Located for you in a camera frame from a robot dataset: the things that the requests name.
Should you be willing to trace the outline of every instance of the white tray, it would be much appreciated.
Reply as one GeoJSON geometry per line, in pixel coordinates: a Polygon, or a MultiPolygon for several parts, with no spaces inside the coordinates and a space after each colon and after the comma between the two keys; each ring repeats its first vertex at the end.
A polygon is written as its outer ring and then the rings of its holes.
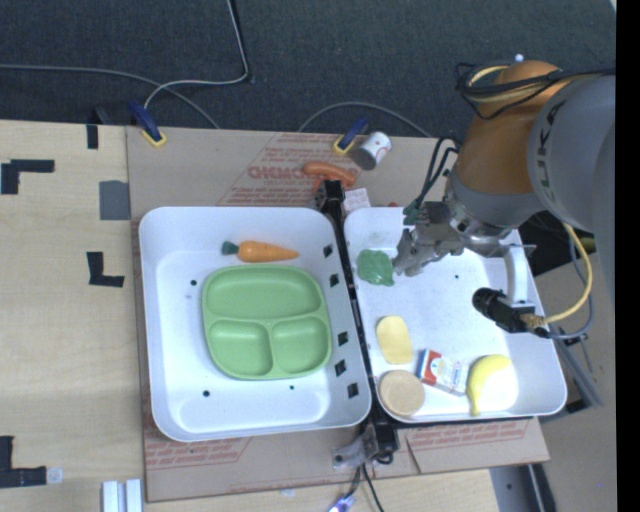
{"type": "Polygon", "coordinates": [[[371,407],[351,303],[328,219],[308,208],[165,207],[140,223],[151,384],[158,428],[178,441],[347,427],[371,407]],[[320,284],[332,331],[327,365],[305,377],[248,381],[223,374],[207,349],[202,285],[244,265],[222,243],[259,240],[295,249],[320,284]]]}
{"type": "MultiPolygon", "coordinates": [[[[357,258],[364,249],[383,251],[390,257],[403,228],[402,208],[364,208],[349,214],[345,237],[353,265],[354,281],[374,378],[394,369],[415,373],[419,353],[430,348],[445,356],[470,363],[487,354],[505,354],[514,372],[488,384],[477,419],[542,416],[561,409],[566,401],[566,383],[550,340],[524,334],[509,334],[482,316],[471,304],[481,287],[507,290],[506,266],[502,258],[483,258],[465,250],[431,263],[414,277],[394,274],[393,286],[374,285],[357,274],[357,258]],[[375,326],[384,316],[400,315],[411,337],[414,359],[405,365],[390,365],[376,339],[375,326]]],[[[519,244],[517,231],[505,243],[519,244]]],[[[542,312],[540,299],[529,274],[529,300],[542,312]]],[[[469,414],[469,401],[424,385],[424,405],[413,416],[396,417],[404,423],[429,423],[476,419],[469,414]]]]}

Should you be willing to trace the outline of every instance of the light wood surface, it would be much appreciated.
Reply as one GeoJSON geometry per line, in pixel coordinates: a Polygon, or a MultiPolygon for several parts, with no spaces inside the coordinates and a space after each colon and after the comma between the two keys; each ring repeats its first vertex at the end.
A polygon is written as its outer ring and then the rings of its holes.
{"type": "MultiPolygon", "coordinates": [[[[126,182],[125,128],[0,121],[0,163],[53,159],[0,195],[0,435],[14,467],[60,467],[62,483],[0,489],[0,511],[100,509],[103,481],[144,479],[128,221],[99,215],[101,181],[126,182]],[[104,253],[122,288],[90,286],[86,253],[104,253]]],[[[488,470],[374,482],[385,510],[496,512],[488,470]]],[[[346,485],[145,504],[144,510],[324,511],[346,485]]],[[[363,482],[356,512],[375,511],[363,482]]]]}

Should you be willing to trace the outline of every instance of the hole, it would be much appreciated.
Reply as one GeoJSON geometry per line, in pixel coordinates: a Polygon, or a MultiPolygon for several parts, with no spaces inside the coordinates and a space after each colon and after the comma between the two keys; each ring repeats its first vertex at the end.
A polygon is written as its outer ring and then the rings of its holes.
{"type": "Polygon", "coordinates": [[[349,398],[353,398],[354,396],[357,396],[359,393],[358,391],[358,383],[354,382],[353,384],[349,384],[347,386],[347,395],[349,396],[349,398]]]}
{"type": "Polygon", "coordinates": [[[345,363],[343,359],[342,361],[338,361],[334,368],[336,369],[336,377],[340,377],[340,375],[347,371],[347,363],[345,363]]]}

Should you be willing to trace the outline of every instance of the yellow toy banana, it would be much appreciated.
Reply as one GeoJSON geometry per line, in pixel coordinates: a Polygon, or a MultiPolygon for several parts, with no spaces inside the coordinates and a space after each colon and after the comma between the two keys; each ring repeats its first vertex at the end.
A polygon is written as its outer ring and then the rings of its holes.
{"type": "Polygon", "coordinates": [[[471,401],[471,416],[478,416],[480,414],[478,401],[480,400],[485,381],[489,375],[503,370],[511,364],[511,359],[507,356],[493,354],[481,357],[471,366],[467,380],[467,396],[471,401]]]}

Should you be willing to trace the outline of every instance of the orange carrot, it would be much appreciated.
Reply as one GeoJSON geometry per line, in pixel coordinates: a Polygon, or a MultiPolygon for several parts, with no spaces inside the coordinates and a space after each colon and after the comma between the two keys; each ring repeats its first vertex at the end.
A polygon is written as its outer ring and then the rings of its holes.
{"type": "Polygon", "coordinates": [[[329,180],[340,180],[345,189],[352,187],[356,182],[356,177],[349,171],[327,162],[307,162],[302,167],[302,172],[309,176],[319,176],[329,180]]]}
{"type": "Polygon", "coordinates": [[[247,240],[239,245],[231,242],[222,244],[222,254],[237,254],[246,263],[291,260],[298,257],[298,252],[279,245],[247,240]]]}

